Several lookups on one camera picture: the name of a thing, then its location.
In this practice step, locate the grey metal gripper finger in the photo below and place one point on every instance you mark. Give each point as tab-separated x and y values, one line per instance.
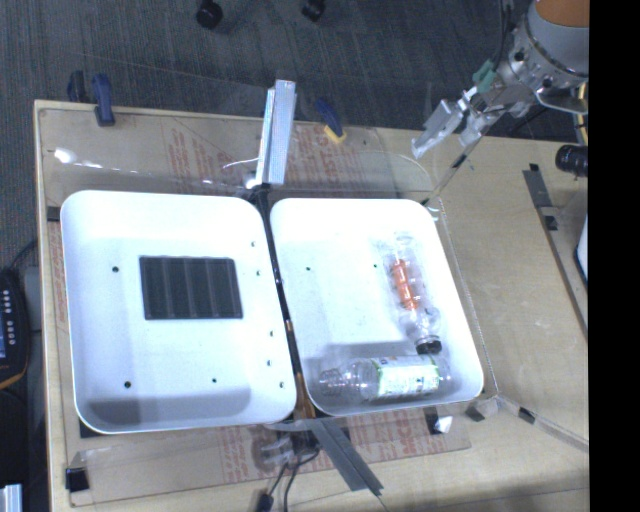
474	127
440	122

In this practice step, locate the clear bottle with green label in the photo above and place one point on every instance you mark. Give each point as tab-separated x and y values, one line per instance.
395	379

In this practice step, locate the white plastic tray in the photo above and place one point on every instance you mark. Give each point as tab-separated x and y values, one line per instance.
340	280
165	360

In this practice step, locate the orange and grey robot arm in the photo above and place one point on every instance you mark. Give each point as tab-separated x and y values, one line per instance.
560	35

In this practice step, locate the thin black and white rod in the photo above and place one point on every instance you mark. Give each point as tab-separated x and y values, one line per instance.
280	295

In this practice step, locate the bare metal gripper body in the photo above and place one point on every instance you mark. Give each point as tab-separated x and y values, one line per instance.
520	75

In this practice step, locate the black ribbed rectangular mat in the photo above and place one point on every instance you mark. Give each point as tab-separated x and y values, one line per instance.
190	288

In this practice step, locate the black cylinder on white bracket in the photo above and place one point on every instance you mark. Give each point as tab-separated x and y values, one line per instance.
572	159

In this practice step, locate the clear bottle with orange label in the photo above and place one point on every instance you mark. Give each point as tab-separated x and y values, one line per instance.
407	287

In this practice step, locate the brown cardboard board red print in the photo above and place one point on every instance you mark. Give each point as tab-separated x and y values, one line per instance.
210	145

